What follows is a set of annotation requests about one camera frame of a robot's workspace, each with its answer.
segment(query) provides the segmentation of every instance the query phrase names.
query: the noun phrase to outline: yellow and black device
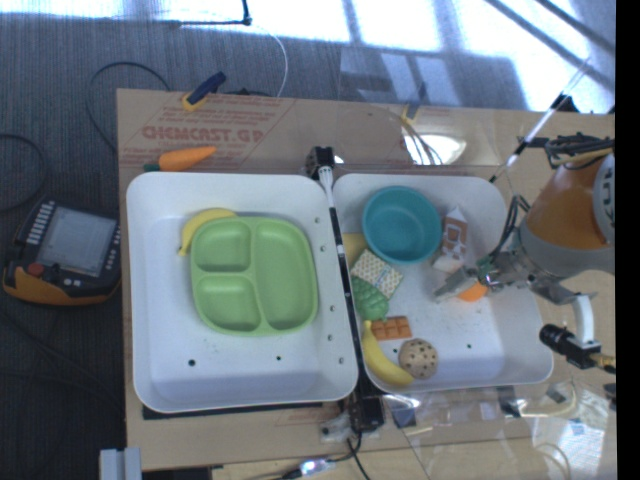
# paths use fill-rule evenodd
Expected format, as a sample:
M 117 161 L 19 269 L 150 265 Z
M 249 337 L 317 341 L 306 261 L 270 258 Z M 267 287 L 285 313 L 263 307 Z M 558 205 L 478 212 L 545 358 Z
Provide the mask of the yellow and black device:
M 120 239 L 117 217 L 45 196 L 9 246 L 2 286 L 37 304 L 103 302 L 120 284 Z

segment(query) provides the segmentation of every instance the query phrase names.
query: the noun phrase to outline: banana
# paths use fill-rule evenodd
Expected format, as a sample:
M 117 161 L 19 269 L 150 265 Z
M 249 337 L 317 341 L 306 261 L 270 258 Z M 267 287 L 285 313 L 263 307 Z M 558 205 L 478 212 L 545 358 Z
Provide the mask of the banana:
M 380 380 L 395 386 L 408 386 L 413 382 L 409 372 L 400 368 L 384 354 L 377 338 L 371 332 L 371 320 L 364 321 L 362 352 L 365 363 Z
M 186 256 L 187 252 L 189 252 L 189 246 L 191 245 L 191 240 L 193 240 L 193 235 L 196 234 L 198 228 L 205 222 L 235 216 L 236 214 L 231 210 L 225 210 L 224 208 L 211 208 L 210 210 L 204 210 L 191 217 L 182 228 L 182 245 L 178 250 L 178 254 L 180 256 Z

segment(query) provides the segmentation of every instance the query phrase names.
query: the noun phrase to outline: red button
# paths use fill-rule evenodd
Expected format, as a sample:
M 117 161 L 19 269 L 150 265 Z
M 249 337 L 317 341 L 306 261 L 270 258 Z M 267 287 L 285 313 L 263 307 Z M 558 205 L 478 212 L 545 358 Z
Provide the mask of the red button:
M 27 274 L 33 277 L 41 277 L 44 274 L 44 265 L 41 263 L 30 263 L 27 267 Z

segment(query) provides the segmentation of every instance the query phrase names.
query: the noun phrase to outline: blue bowl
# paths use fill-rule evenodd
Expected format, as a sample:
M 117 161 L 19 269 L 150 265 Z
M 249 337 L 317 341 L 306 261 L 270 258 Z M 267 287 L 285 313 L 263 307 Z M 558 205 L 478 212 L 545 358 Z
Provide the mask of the blue bowl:
M 442 223 L 420 192 L 392 186 L 376 192 L 362 214 L 369 248 L 388 263 L 409 265 L 428 259 L 442 240 Z

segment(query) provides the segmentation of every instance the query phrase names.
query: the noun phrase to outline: green plate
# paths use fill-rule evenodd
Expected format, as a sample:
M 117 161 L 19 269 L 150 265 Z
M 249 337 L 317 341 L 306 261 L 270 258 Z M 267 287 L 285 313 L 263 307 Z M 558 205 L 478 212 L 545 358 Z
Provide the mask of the green plate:
M 318 311 L 307 237 L 281 219 L 227 217 L 200 226 L 191 245 L 191 286 L 202 320 L 226 334 L 293 332 Z

